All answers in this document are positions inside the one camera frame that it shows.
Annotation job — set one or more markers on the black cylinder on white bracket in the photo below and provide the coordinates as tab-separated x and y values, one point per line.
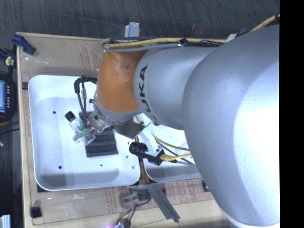
139	148

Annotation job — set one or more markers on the brown cardboard board, red print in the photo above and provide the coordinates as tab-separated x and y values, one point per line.
71	56

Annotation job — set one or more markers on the white plastic tray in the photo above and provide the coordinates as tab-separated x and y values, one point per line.
57	136
171	172

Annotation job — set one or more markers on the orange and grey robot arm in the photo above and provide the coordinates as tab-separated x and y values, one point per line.
213	108

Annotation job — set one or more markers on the clear plastic bottle, black cap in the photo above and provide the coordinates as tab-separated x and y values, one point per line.
74	122

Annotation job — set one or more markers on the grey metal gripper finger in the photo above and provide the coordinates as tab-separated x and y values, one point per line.
89	139
77	137

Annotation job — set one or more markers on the dark grey ribbed block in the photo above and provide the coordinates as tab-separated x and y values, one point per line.
102	148

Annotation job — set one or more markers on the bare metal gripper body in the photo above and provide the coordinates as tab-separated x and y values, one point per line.
97	120

